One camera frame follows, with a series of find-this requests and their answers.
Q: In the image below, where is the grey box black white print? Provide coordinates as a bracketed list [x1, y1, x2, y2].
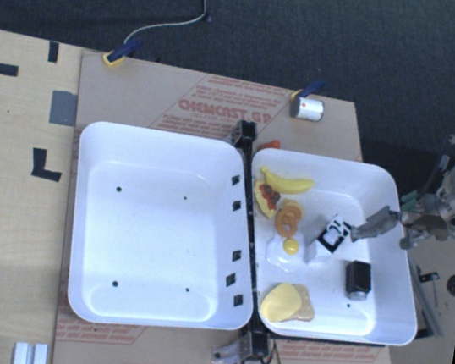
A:
[301, 208, 354, 270]

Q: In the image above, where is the small black can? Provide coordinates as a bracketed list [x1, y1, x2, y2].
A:
[340, 258, 376, 304]

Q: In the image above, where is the white plastic tray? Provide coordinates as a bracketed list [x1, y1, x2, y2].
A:
[51, 117, 281, 348]
[225, 145, 443, 358]

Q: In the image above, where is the orange pretzel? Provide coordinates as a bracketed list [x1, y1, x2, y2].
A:
[271, 197, 307, 239]

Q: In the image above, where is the yellow banana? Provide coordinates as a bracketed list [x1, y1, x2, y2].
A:
[256, 165, 317, 199]

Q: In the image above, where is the white fried egg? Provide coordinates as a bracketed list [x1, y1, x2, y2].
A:
[262, 229, 310, 276]

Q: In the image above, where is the tan biscuit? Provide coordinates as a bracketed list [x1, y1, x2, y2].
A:
[287, 282, 321, 324]

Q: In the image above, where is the yellow pizza slice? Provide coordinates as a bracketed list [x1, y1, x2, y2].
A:
[248, 178, 285, 222]

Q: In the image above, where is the thin black rod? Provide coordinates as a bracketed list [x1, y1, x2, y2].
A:
[210, 135, 299, 342]

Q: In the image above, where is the yellow cheese slice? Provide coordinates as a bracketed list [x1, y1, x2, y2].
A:
[257, 279, 307, 328]

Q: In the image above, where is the orange carrot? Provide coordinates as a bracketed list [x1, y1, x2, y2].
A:
[257, 135, 283, 154]

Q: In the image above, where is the brown cardboard board red print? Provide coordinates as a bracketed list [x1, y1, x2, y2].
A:
[32, 48, 438, 364]

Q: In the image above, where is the black block with thin wires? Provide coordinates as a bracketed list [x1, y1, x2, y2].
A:
[230, 118, 260, 152]
[241, 328, 278, 363]

